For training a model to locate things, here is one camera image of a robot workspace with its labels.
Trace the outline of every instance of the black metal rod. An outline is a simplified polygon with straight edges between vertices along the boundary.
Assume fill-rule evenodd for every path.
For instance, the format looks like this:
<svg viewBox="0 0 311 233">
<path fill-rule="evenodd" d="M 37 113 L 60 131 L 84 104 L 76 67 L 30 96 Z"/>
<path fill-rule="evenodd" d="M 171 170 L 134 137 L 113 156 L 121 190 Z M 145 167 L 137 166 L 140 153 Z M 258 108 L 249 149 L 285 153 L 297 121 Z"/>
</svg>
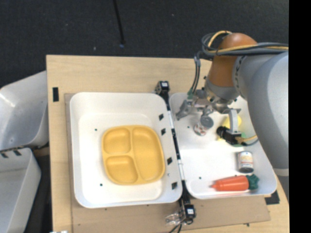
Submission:
<svg viewBox="0 0 311 233">
<path fill-rule="evenodd" d="M 115 7 L 117 21 L 118 21 L 118 27 L 119 27 L 120 36 L 121 36 L 121 46 L 123 47 L 123 45 L 125 44 L 125 39 L 124 39 L 124 34 L 123 34 L 123 29 L 122 29 L 122 24 L 121 24 L 121 18 L 120 18 L 120 14 L 119 14 L 119 10 L 118 10 L 117 0 L 113 0 L 113 5 Z"/>
</svg>

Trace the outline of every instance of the orange divided plate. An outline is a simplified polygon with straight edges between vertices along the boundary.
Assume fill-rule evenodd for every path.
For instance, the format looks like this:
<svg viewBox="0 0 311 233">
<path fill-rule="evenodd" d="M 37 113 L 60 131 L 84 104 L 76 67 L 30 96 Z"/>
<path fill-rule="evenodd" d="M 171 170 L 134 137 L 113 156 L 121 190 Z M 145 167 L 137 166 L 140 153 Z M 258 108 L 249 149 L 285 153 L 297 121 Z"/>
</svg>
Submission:
<svg viewBox="0 0 311 233">
<path fill-rule="evenodd" d="M 155 182 L 165 172 L 164 155 L 156 132 L 147 126 L 119 126 L 102 137 L 106 174 L 122 185 Z"/>
</svg>

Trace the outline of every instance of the toy carrot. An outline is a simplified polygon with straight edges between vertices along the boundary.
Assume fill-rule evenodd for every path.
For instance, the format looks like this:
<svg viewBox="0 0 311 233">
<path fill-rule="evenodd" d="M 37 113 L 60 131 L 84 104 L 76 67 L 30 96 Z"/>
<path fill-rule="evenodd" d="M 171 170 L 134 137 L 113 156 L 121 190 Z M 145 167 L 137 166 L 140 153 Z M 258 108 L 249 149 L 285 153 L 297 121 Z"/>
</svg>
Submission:
<svg viewBox="0 0 311 233">
<path fill-rule="evenodd" d="M 212 187 L 217 191 L 255 190 L 258 188 L 258 181 L 259 178 L 255 174 L 252 174 L 251 176 L 240 175 L 217 180 Z"/>
</svg>

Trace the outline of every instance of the can label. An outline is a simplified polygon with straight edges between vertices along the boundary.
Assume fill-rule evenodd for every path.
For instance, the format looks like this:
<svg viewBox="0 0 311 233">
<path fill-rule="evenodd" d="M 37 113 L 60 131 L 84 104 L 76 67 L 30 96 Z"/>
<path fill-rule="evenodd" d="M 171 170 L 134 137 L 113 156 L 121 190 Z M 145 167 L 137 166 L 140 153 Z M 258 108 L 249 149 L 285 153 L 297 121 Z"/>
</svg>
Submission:
<svg viewBox="0 0 311 233">
<path fill-rule="evenodd" d="M 253 155 L 251 152 L 243 151 L 238 154 L 239 171 L 251 173 L 254 171 Z"/>
</svg>

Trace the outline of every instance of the table surface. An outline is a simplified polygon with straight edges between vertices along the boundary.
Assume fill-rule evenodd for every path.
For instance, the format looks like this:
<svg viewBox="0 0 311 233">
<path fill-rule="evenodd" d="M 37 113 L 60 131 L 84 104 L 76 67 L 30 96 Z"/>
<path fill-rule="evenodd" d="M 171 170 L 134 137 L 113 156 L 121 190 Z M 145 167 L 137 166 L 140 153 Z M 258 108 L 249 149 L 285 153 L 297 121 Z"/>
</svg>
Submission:
<svg viewBox="0 0 311 233">
<path fill-rule="evenodd" d="M 65 94 L 78 92 L 151 92 L 160 80 L 170 82 L 171 93 L 187 92 L 194 78 L 194 62 L 192 59 L 177 58 L 48 55 L 46 63 L 53 230 L 67 230 L 76 233 L 90 229 L 89 232 L 97 232 L 95 229 L 101 227 L 101 224 L 96 216 L 99 215 L 100 218 L 100 214 L 103 214 L 105 210 L 89 210 L 79 206 L 73 198 L 70 188 Z M 202 61 L 202 74 L 198 87 L 204 85 L 203 76 L 207 74 L 209 68 L 210 62 Z M 55 88 L 58 89 L 58 99 L 55 97 Z M 240 198 L 194 201 L 197 204 L 198 215 L 200 212 L 201 217 L 198 216 L 195 219 L 193 226 L 183 227 L 183 231 L 191 233 L 289 232 L 289 204 L 279 182 L 277 191 L 280 204 L 268 206 L 264 204 L 263 196 L 255 196 L 256 198 L 246 200 Z M 246 207 L 240 208 L 238 203 L 244 202 L 246 202 Z M 165 205 L 150 205 L 148 211 L 145 212 L 145 206 L 134 206 L 131 210 L 134 213 L 131 218 L 120 214 L 120 211 L 125 212 L 131 208 L 122 207 L 110 210 L 110 214 L 107 214 L 107 227 L 104 232 L 118 232 L 118 229 L 124 227 L 122 226 L 123 221 L 133 222 L 132 231 L 135 232 L 135 227 L 138 227 L 135 220 L 141 219 L 143 220 L 139 224 L 140 231 L 137 232 L 153 232 L 153 224 L 144 222 L 144 220 L 148 220 L 149 214 L 152 216 L 152 213 L 156 215 L 159 211 L 163 212 L 163 208 L 166 208 Z M 252 214 L 248 211 L 254 209 L 258 213 Z M 239 213 L 242 216 L 241 220 L 237 220 L 236 215 L 234 215 Z M 85 215 L 85 217 L 77 218 L 77 215 Z M 251 223 L 249 227 L 242 224 L 248 222 Z M 157 228 L 155 226 L 155 232 L 160 231 L 168 232 L 170 228 Z"/>
</svg>

